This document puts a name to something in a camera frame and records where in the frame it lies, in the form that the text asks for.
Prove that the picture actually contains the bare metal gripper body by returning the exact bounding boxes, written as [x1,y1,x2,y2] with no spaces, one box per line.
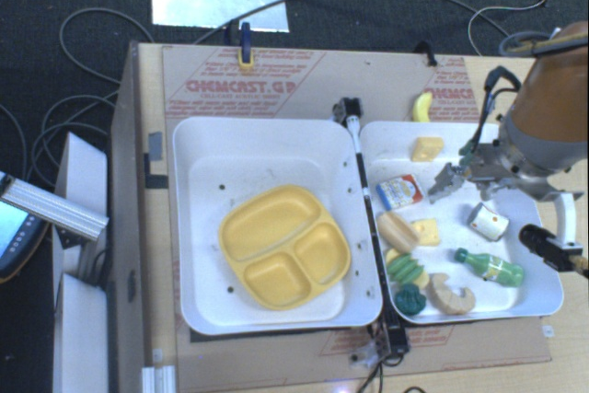
[465,141,568,202]

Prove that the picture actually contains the white can with orange dots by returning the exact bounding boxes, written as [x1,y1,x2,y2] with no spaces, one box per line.
[467,202,511,242]

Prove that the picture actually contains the yellow cheese wedge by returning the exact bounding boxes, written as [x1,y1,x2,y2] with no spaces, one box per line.
[410,135,445,164]
[410,217,442,248]

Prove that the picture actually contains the white red and blue carton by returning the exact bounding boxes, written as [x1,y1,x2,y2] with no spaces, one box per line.
[375,173,425,213]

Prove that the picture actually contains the tan hot dog bun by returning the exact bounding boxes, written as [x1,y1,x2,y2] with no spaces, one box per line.
[375,211,422,255]

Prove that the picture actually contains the green plastic bottle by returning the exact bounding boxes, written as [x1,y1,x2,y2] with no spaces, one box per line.
[454,247,526,288]

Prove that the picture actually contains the yellow banana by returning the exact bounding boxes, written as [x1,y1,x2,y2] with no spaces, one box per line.
[411,91,435,123]

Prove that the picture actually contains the thin black and white rod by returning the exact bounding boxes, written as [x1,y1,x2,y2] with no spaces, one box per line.
[345,114,402,337]

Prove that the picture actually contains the green and yellow corn cob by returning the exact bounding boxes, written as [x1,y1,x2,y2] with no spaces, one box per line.
[384,248,432,290]

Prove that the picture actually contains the white plastic tray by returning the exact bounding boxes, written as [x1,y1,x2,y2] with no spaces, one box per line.
[358,120,566,327]
[171,115,385,336]

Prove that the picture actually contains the tan croissant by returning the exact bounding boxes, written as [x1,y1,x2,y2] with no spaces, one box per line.
[427,272,478,316]

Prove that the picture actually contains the dark green broccoli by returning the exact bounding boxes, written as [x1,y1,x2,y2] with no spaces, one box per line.
[394,283,428,317]

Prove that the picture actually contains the yellow divided plate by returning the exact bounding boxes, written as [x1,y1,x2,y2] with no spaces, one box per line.
[217,184,352,311]

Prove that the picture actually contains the brown cardboard board red print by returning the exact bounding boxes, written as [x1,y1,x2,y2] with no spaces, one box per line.
[161,44,553,384]

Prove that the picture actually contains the black cylinder on white bracket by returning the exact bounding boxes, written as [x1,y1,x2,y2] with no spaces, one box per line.
[518,191,586,276]

